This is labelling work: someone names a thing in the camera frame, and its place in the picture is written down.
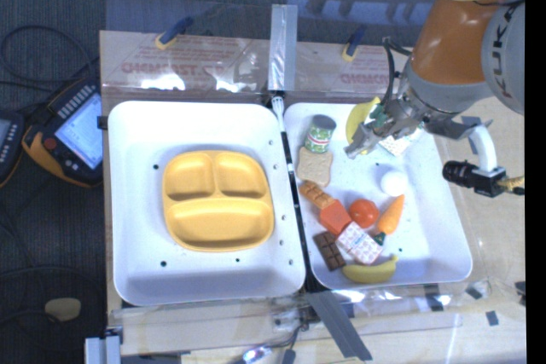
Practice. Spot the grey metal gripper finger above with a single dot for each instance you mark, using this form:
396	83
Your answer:
372	144
357	140

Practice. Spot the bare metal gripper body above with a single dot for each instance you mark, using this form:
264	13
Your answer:
399	117

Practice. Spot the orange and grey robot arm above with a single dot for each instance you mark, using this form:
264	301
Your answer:
448	51

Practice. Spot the yellow banana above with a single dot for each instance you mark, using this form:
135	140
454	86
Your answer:
369	273
356	117

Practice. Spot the white patterned packet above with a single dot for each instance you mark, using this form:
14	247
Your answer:
396	146

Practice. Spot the green and white can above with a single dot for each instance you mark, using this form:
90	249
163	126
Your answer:
319	138

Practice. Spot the white egg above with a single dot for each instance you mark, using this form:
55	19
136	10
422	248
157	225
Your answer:
394	182

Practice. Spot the tan toast slice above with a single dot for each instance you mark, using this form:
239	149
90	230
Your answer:
315	167

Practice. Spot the brown bread loaf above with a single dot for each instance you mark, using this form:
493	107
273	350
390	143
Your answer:
315	194

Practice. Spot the red tomato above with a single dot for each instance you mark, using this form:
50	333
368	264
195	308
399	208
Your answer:
364	213

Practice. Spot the orange carrot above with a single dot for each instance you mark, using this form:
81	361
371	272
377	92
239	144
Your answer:
391	217

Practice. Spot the orange carton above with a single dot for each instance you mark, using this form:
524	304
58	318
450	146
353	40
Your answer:
335	217

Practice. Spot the white plastic tray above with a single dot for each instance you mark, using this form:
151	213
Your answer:
426	226
136	200

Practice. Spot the pink and white carton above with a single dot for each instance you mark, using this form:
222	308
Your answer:
359	244

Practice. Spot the brown chocolate bar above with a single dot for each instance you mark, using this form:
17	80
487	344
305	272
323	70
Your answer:
329	251

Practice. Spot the yellow divided plate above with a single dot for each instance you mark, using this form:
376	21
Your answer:
217	217

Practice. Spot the brown cardboard board red print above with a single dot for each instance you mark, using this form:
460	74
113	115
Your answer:
205	68

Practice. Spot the black cylinder on white bracket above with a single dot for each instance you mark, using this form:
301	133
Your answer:
473	175

